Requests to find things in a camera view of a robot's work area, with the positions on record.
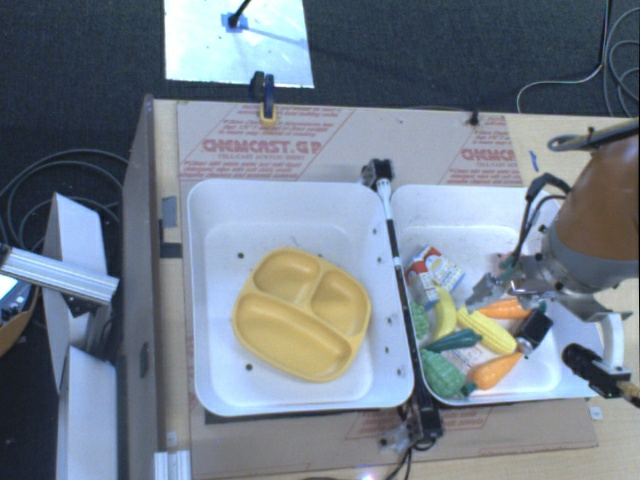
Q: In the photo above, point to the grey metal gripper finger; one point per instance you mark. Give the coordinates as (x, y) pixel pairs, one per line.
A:
(484, 292)
(526, 298)

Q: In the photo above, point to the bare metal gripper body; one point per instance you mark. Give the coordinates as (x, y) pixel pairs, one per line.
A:
(537, 275)

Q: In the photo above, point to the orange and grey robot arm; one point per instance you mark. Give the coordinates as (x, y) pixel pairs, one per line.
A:
(600, 208)

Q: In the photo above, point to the orange carrot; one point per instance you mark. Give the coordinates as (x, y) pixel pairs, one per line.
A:
(502, 309)
(495, 370)

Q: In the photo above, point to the black and silver block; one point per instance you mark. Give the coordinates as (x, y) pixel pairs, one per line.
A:
(535, 325)

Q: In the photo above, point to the yellow corn cob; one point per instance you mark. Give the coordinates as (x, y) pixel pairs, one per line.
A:
(487, 329)

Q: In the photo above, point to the yellow banana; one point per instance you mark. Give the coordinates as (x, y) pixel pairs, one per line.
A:
(446, 315)

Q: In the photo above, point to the white red and blue carton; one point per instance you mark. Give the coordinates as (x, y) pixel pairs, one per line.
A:
(435, 270)

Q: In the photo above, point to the dark green pepper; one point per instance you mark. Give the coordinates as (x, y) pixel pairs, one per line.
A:
(452, 340)

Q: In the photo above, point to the white packet with orange print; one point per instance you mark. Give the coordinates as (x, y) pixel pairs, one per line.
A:
(467, 357)

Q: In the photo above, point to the green grapes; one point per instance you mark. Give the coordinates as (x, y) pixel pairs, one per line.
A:
(420, 320)
(442, 375)

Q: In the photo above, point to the white plastic tray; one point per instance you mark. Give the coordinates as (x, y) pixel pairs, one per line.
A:
(280, 218)
(465, 213)

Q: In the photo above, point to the thin black and white rod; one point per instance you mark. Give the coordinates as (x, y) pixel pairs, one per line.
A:
(394, 248)

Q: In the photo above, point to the brown cardboard board red print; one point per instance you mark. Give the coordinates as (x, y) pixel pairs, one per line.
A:
(390, 138)

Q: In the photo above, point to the yellow divided plate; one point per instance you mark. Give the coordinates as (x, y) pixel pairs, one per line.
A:
(295, 318)

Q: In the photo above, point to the black cylinder on white bracket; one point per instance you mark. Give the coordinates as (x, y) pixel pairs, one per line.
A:
(582, 360)

